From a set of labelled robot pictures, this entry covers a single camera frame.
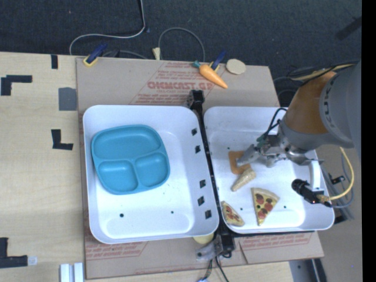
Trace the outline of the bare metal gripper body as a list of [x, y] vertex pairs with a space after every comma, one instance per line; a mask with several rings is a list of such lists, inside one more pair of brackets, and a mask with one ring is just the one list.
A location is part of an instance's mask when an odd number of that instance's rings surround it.
[[307, 151], [296, 148], [291, 145], [285, 136], [282, 135], [267, 135], [258, 138], [258, 147], [261, 155], [265, 158], [267, 156], [279, 156], [280, 160], [289, 160], [301, 166], [308, 166], [313, 161], [322, 164], [324, 161], [317, 158], [309, 158], [306, 156]]

